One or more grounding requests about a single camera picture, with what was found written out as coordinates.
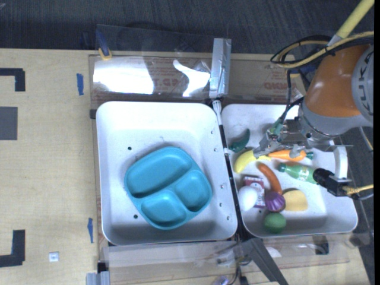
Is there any yellow banana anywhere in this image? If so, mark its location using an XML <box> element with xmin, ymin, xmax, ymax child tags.
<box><xmin>233</xmin><ymin>149</ymin><xmax>273</xmax><ymax>174</ymax></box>

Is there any yellow bread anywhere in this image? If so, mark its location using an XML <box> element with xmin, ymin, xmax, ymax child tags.
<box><xmin>281</xmin><ymin>188</ymin><xmax>309</xmax><ymax>212</ymax></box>

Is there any purple cupcake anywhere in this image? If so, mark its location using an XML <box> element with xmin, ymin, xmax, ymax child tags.
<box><xmin>264</xmin><ymin>190</ymin><xmax>286</xmax><ymax>213</ymax></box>

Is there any blue divided plate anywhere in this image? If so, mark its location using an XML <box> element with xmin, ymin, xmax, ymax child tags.
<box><xmin>123</xmin><ymin>146</ymin><xmax>213</xmax><ymax>230</ymax></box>

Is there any red and white carton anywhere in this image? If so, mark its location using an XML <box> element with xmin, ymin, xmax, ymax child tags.
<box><xmin>242</xmin><ymin>175</ymin><xmax>267</xmax><ymax>209</ymax></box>

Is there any black cylinder on white bracket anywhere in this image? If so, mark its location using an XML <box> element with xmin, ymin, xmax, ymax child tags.
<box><xmin>312</xmin><ymin>145</ymin><xmax>354</xmax><ymax>198</ymax></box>

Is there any white egg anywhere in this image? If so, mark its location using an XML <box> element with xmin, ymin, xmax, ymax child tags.
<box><xmin>237</xmin><ymin>185</ymin><xmax>258</xmax><ymax>212</ymax></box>

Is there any orange carrot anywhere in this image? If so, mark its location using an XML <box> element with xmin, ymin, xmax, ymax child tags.
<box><xmin>268</xmin><ymin>149</ymin><xmax>315</xmax><ymax>163</ymax></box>

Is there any green lime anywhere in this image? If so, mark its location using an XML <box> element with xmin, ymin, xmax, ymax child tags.
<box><xmin>263</xmin><ymin>212</ymin><xmax>287</xmax><ymax>235</ymax></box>

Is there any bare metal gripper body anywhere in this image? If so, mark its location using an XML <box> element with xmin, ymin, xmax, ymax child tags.
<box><xmin>261</xmin><ymin>118</ymin><xmax>333</xmax><ymax>150</ymax></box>

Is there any green bottle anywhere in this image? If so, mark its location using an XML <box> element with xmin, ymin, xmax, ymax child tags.
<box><xmin>278</xmin><ymin>162</ymin><xmax>318</xmax><ymax>185</ymax></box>

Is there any dark green curved vegetable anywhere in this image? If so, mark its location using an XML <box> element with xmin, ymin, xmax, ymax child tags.
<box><xmin>228</xmin><ymin>128</ymin><xmax>251</xmax><ymax>153</ymax></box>

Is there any orange sausage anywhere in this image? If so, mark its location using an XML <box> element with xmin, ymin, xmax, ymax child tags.
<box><xmin>256</xmin><ymin>162</ymin><xmax>283</xmax><ymax>196</ymax></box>

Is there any white plastic tray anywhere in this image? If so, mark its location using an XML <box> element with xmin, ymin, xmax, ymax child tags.
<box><xmin>221</xmin><ymin>103</ymin><xmax>359</xmax><ymax>239</ymax></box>
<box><xmin>95</xmin><ymin>100</ymin><xmax>239</xmax><ymax>246</ymax></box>

